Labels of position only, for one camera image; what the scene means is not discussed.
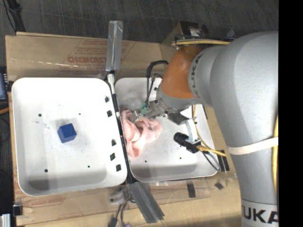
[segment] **cardboard box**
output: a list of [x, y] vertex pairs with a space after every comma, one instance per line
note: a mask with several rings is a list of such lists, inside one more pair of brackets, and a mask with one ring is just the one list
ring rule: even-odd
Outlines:
[[[80, 59], [74, 64], [73, 62], [69, 62], [68, 58], [77, 57], [76, 53], [80, 53], [80, 51], [84, 53], [86, 53], [87, 50], [90, 51], [90, 49], [85, 49], [86, 46], [93, 48], [95, 52], [98, 51], [102, 56], [106, 55], [106, 39], [27, 33], [18, 33], [17, 36], [6, 36], [8, 78], [10, 81], [15, 81], [21, 77], [100, 77], [102, 70], [105, 68], [105, 60], [85, 65], [79, 62]], [[124, 77], [143, 77], [151, 61], [162, 59], [162, 52], [160, 44], [158, 43], [123, 41], [121, 69], [116, 73], [116, 80]], [[72, 69], [76, 68], [75, 66], [77, 66], [77, 72], [74, 72]], [[155, 72], [163, 74], [164, 71], [164, 65], [155, 67]], [[206, 113], [216, 149], [224, 149], [226, 151], [225, 143], [213, 110], [206, 108]], [[14, 122], [10, 93], [9, 114], [15, 201], [17, 204], [23, 206], [23, 214], [17, 216], [17, 225], [30, 225], [33, 227], [76, 226], [77, 223], [85, 223], [82, 226], [96, 226], [96, 223], [99, 221], [99, 226], [107, 226], [110, 217], [117, 210], [117, 205], [111, 205], [109, 195], [118, 193], [121, 188], [126, 186], [69, 192], [45, 197], [32, 197], [21, 191], [18, 185]], [[227, 161], [230, 171], [216, 174], [210, 178], [189, 180], [195, 189], [196, 197], [194, 198], [190, 198], [188, 181], [150, 185], [150, 191], [164, 211], [167, 223], [172, 223], [171, 226], [177, 226], [177, 222], [173, 220], [178, 219], [178, 221], [180, 221], [178, 223], [181, 223], [180, 226], [185, 226], [182, 224], [190, 223], [185, 216], [191, 216], [193, 213], [196, 215], [193, 218], [196, 219], [196, 222], [199, 219], [204, 219], [203, 223], [217, 223], [218, 221], [219, 223], [228, 223], [231, 219], [232, 221], [239, 220], [241, 216], [240, 190], [229, 155]], [[215, 187], [216, 183], [222, 185], [223, 191]], [[206, 208], [208, 210], [201, 212], [199, 210], [200, 204], [208, 206]], [[188, 206], [189, 210], [182, 211], [183, 206]], [[182, 214], [174, 216], [174, 214], [177, 213], [177, 209], [181, 210]], [[125, 219], [132, 220], [132, 223], [145, 223], [135, 204], [129, 204], [127, 210], [129, 211], [125, 211]]]

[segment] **white tray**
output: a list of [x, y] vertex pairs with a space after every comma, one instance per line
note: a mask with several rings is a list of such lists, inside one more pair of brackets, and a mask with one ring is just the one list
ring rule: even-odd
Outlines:
[[[18, 181], [23, 192], [39, 196], [125, 181], [120, 134], [104, 81], [23, 78], [13, 84], [12, 100]], [[68, 123], [77, 136], [61, 143], [57, 131]]]
[[[161, 79], [156, 79], [157, 87]], [[116, 83], [116, 94], [120, 109], [138, 109], [146, 99], [146, 78], [123, 78]], [[155, 100], [156, 91], [151, 91], [150, 101]], [[191, 118], [191, 109], [182, 112]], [[200, 135], [214, 148], [205, 113], [201, 105], [197, 106], [197, 127]], [[151, 144], [144, 147], [138, 158], [129, 156], [130, 169], [134, 177], [141, 182], [160, 182], [211, 176], [216, 170], [209, 164], [202, 153], [192, 154], [185, 147], [180, 147], [173, 136], [176, 132], [188, 135], [185, 125], [178, 126], [167, 118], [158, 117], [163, 130], [161, 135]]]

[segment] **dark floor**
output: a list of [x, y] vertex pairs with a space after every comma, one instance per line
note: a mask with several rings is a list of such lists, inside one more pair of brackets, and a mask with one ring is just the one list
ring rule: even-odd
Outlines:
[[[161, 42], [180, 20], [234, 28], [240, 37], [278, 30], [279, 0], [17, 0], [27, 32], [107, 38], [108, 22], [124, 23], [125, 40]], [[13, 35], [0, 0], [0, 68], [4, 35]], [[9, 120], [8, 115], [1, 118]], [[11, 150], [0, 120], [0, 215], [11, 211]]]

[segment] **blue cube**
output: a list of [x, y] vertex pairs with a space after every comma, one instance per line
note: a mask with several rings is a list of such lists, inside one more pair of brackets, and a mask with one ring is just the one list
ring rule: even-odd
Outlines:
[[62, 143], [73, 140], [77, 133], [72, 125], [72, 123], [60, 126], [58, 130], [58, 135]]

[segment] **hole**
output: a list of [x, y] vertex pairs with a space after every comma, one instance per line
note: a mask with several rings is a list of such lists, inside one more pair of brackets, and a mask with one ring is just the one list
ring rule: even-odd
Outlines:
[[108, 110], [108, 111], [107, 111], [107, 116], [110, 117], [110, 116], [112, 116], [112, 115], [113, 115], [112, 111]]
[[115, 159], [115, 157], [116, 157], [116, 156], [115, 156], [115, 154], [114, 154], [114, 153], [113, 153], [113, 154], [111, 154], [111, 155], [110, 155], [110, 160], [112, 161], [113, 159]]
[[116, 171], [118, 172], [120, 170], [121, 170], [121, 165], [120, 164], [116, 165]]

